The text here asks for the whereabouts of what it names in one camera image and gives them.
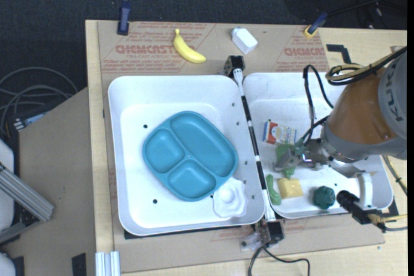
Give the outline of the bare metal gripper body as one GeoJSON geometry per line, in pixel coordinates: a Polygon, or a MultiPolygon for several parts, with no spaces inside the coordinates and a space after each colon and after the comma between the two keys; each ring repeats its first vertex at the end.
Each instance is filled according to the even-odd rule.
{"type": "Polygon", "coordinates": [[[329,143],[309,142],[300,147],[301,161],[309,167],[317,165],[343,165],[351,164],[354,158],[344,156],[334,149],[329,143]]]}

